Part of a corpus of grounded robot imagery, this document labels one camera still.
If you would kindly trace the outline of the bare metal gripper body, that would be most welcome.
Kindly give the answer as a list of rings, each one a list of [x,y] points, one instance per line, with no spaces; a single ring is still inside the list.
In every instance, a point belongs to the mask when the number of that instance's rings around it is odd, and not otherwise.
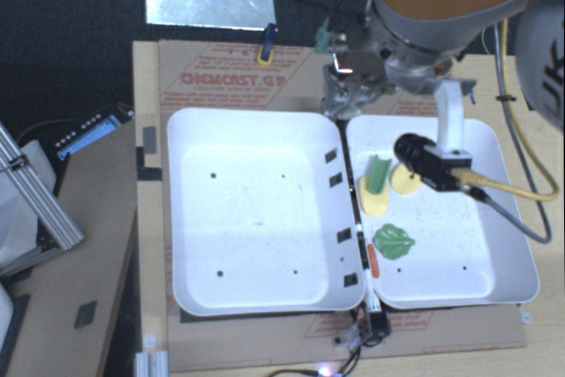
[[[395,90],[386,76],[383,60],[376,54],[334,52],[332,63],[324,67],[320,113],[329,119],[352,119],[362,113],[366,104]]]

